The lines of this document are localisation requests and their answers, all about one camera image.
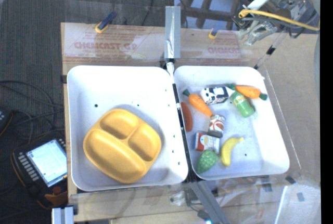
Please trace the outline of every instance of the blue and yellow tool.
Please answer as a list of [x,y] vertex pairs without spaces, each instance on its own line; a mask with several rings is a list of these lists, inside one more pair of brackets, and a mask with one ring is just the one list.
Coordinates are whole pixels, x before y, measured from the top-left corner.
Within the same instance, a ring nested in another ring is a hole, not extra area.
[[104,32],[116,16],[117,16],[117,13],[112,11],[102,22],[100,22],[98,25],[96,25],[95,31],[99,34]]

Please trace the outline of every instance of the toy banana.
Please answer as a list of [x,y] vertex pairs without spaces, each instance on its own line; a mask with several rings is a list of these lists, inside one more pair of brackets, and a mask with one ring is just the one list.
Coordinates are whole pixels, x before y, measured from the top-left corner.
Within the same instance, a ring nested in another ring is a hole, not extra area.
[[231,152],[235,145],[243,141],[243,137],[230,137],[225,141],[225,143],[222,145],[221,149],[221,161],[224,166],[229,167],[231,163]]

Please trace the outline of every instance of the yellow plate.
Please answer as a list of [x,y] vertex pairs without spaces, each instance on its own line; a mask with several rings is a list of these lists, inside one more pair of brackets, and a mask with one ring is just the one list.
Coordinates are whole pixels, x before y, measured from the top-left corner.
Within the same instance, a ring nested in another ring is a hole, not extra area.
[[150,169],[161,151],[158,133],[124,109],[105,113],[83,140],[86,157],[109,177],[134,183]]

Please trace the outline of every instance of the toy can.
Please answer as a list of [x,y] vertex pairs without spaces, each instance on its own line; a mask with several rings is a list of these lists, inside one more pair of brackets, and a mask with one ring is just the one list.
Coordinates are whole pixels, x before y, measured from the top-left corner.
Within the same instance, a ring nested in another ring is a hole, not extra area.
[[219,137],[223,136],[225,117],[222,115],[212,115],[209,120],[208,135]]

